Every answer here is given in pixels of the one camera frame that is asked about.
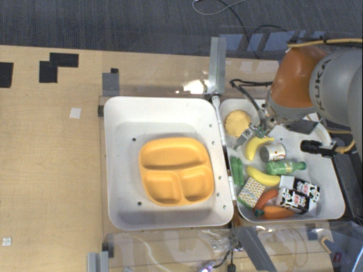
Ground orange carrot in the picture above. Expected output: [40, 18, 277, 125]
[254, 205, 297, 220]
[252, 188, 280, 213]

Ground white plastic tray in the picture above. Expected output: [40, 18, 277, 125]
[219, 98, 347, 224]
[103, 96, 235, 232]

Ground green toy beans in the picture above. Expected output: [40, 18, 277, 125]
[230, 155, 245, 186]

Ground black cylinder on white bracket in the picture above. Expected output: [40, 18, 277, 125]
[300, 120, 339, 158]

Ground small white can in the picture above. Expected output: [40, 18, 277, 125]
[259, 143, 287, 163]

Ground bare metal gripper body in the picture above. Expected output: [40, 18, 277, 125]
[253, 105, 278, 134]

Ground green plastic bottle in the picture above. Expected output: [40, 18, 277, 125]
[265, 160, 308, 177]

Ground orange divided plate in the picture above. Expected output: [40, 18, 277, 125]
[138, 137, 215, 207]

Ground yellow banana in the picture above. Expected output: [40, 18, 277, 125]
[246, 165, 282, 188]
[244, 135, 276, 162]

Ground cow print milk carton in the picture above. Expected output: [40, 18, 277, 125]
[275, 188, 317, 215]
[278, 175, 321, 204]

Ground yellow patterned carton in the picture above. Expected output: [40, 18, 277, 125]
[237, 177, 267, 210]

